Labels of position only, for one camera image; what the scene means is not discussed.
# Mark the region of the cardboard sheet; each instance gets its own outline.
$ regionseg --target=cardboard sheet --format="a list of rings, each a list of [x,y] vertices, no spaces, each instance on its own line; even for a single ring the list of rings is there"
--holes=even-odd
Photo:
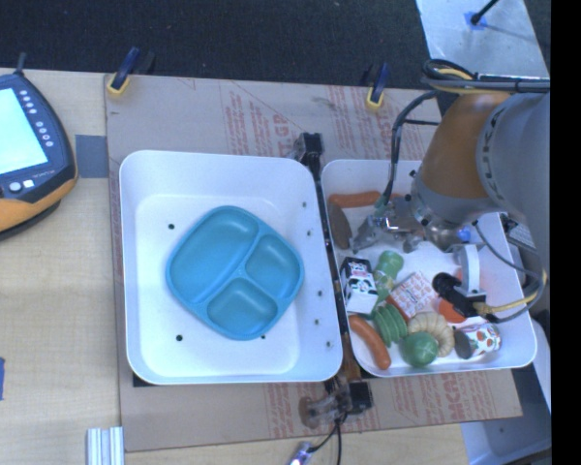
[[[322,383],[154,387],[134,377],[126,357],[118,170],[141,149],[288,156],[303,132],[321,133],[322,165],[334,159],[386,159],[391,126],[421,92],[388,89],[382,108],[364,105],[367,88],[132,77],[119,97],[106,93],[107,147],[118,335],[121,419],[126,451],[322,435],[299,416],[302,397],[326,396]],[[439,121],[437,103],[411,118]],[[434,128],[407,124],[402,160],[421,160]],[[292,181],[280,181],[281,185]],[[370,379],[374,407],[343,432],[519,417],[509,370]]]

